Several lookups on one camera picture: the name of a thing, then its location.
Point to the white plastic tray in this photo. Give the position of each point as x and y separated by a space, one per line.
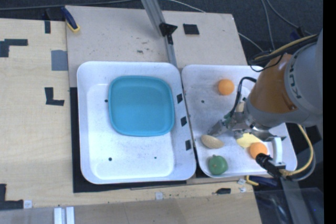
131 154
204 112

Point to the pale wood board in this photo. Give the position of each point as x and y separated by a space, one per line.
118 34

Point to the green bell pepper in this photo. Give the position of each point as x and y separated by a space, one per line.
218 165

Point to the blue plate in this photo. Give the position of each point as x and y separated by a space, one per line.
141 106

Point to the small black block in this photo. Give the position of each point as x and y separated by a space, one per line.
223 191

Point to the black cylinder on white bracket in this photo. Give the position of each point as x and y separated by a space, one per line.
276 149

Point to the orange ball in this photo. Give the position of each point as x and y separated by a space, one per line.
226 86
257 149

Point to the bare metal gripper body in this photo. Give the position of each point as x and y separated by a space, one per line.
240 126

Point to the yellow flat slice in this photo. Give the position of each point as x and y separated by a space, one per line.
245 141

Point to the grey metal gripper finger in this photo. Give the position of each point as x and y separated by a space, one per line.
217 129
270 136

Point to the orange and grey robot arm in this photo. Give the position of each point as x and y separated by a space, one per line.
273 91

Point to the beige bread roll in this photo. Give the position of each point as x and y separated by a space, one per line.
212 141

